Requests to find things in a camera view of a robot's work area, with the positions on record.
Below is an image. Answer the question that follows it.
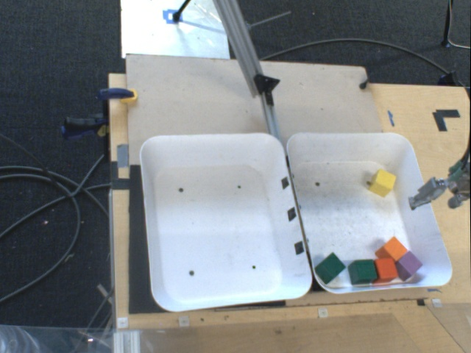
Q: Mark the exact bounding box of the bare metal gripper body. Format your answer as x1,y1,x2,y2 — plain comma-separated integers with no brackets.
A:
443,177,471,197

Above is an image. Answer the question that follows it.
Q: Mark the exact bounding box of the yellow cube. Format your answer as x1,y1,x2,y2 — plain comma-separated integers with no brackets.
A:
368,168,397,199

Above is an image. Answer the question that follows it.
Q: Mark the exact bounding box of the orange cube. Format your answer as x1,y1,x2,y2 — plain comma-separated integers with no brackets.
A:
373,257,400,284
375,236,409,263

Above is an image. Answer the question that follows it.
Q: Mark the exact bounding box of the purple cube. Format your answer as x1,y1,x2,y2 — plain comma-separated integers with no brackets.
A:
395,250,424,282

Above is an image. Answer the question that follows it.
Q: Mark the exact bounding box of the white plastic tray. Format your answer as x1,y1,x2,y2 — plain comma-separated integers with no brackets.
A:
139,132,314,313
286,131,453,295

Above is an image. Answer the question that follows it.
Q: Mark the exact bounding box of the green cube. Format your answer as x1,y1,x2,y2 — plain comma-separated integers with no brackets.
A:
347,258,379,286
314,252,347,285

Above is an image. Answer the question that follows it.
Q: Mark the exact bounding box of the thin black rod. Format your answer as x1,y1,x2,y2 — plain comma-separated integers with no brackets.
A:
283,147,316,283

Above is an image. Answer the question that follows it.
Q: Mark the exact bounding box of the pale flat board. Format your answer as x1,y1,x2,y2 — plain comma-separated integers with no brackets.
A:
124,53,384,165

